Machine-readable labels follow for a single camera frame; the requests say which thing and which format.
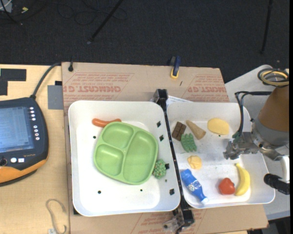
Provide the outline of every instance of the toy banana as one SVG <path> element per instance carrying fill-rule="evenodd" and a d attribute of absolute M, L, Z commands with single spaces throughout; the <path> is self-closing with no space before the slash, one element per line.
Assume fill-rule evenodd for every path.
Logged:
<path fill-rule="evenodd" d="M 235 190 L 235 195 L 241 196 L 244 193 L 246 193 L 247 190 L 249 189 L 251 179 L 250 179 L 249 172 L 246 169 L 244 169 L 239 163 L 236 164 L 236 167 L 238 168 L 238 171 L 239 171 L 240 183 Z"/>

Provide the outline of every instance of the green divided plate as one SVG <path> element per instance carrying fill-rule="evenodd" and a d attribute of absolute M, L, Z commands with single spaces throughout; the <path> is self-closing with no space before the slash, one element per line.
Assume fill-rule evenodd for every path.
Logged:
<path fill-rule="evenodd" d="M 123 122 L 107 124 L 94 150 L 94 164 L 115 180 L 139 185 L 154 169 L 158 142 L 148 131 Z"/>

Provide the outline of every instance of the white tray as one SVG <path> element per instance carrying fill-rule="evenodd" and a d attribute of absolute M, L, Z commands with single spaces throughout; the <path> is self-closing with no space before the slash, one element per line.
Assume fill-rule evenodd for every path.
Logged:
<path fill-rule="evenodd" d="M 275 191 L 264 183 L 264 175 L 268 173 L 268 170 L 261 153 L 240 155 L 235 160 L 226 160 L 223 156 L 228 141 L 232 140 L 232 135 L 240 126 L 241 116 L 237 103 L 175 102 L 168 106 L 167 116 L 171 132 L 178 121 L 186 125 L 186 120 L 191 120 L 206 131 L 206 135 L 201 140 L 197 140 L 194 137 L 197 146 L 196 152 L 187 153 L 184 151 L 180 141 L 172 139 L 179 171 L 190 169 L 194 177 L 201 183 L 204 195 L 209 199 L 209 202 L 203 205 L 182 184 L 185 200 L 190 206 L 201 209 L 232 205 L 265 204 L 273 201 Z M 208 120 L 214 117 L 228 122 L 230 126 L 228 135 L 220 136 L 207 129 Z M 244 108 L 243 131 L 251 131 L 250 116 L 246 108 Z M 189 127 L 185 130 L 185 134 L 188 133 L 191 133 Z M 187 158 L 191 155 L 198 155 L 201 158 L 203 165 L 200 170 L 190 168 Z M 251 187 L 242 196 L 222 195 L 219 193 L 218 184 L 223 178 L 229 177 L 235 186 L 238 185 L 239 174 L 235 166 L 236 163 L 241 163 L 249 171 Z"/>
<path fill-rule="evenodd" d="M 147 101 L 76 101 L 69 107 L 68 117 L 73 205 L 81 215 L 172 211 L 178 207 L 180 191 L 164 111 L 159 105 Z M 92 124 L 93 118 L 120 118 L 122 122 L 152 133 L 159 143 L 158 159 L 169 164 L 165 177 L 156 179 L 151 175 L 141 185 L 129 185 L 99 172 L 94 165 L 93 153 L 102 128 Z"/>

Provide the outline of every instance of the red tomato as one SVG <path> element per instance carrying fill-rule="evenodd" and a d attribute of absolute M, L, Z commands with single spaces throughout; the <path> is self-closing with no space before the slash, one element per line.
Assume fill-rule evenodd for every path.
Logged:
<path fill-rule="evenodd" d="M 230 178 L 224 178 L 218 185 L 218 189 L 221 194 L 229 195 L 235 193 L 234 183 L 231 181 Z"/>

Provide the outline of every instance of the blue marker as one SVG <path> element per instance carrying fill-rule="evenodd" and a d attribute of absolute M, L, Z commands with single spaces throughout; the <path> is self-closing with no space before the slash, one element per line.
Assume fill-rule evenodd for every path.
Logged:
<path fill-rule="evenodd" d="M 203 194 L 202 185 L 200 182 L 192 175 L 191 171 L 189 169 L 186 169 L 182 171 L 181 173 L 181 179 L 186 185 L 186 187 L 197 196 L 202 204 L 205 204 L 208 202 L 208 198 Z"/>

